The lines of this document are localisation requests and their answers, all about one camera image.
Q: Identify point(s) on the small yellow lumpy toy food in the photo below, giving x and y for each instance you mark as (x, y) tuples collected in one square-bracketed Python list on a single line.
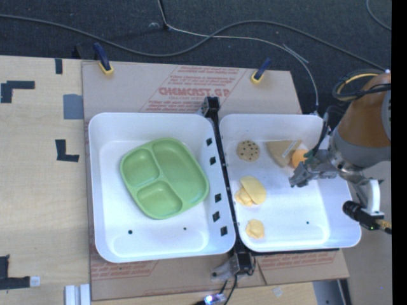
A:
[(255, 229), (243, 198)]

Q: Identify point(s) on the black cylinder on white bracket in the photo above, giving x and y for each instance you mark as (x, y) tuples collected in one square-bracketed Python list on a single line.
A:
[(372, 199)]

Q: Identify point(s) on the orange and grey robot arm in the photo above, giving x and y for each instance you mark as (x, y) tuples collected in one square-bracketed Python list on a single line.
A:
[(362, 116)]

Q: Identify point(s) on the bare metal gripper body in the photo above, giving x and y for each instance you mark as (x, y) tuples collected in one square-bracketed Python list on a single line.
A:
[(337, 167)]

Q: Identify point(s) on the yellow bread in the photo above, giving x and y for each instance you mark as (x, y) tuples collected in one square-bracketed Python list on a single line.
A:
[(254, 187)]

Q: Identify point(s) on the white plastic tray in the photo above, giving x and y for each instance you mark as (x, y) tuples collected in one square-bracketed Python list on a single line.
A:
[(152, 234), (286, 211)]

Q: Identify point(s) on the orange ball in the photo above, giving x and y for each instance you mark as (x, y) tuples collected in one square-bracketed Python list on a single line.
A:
[(298, 158)]

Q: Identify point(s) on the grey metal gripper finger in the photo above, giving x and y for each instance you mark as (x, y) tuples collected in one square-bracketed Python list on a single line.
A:
[(307, 177), (295, 179)]

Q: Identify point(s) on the tan wedge slice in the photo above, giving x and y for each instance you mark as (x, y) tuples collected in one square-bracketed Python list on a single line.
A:
[(280, 152)]

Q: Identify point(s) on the brown cardboard board red print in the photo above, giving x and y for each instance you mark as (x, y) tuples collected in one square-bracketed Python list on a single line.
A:
[(133, 87)]

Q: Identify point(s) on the brown chocolate chip biscuit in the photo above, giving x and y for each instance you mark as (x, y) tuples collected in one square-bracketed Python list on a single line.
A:
[(248, 150)]

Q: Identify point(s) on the green divided plate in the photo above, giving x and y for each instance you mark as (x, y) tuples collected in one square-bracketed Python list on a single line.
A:
[(165, 176)]

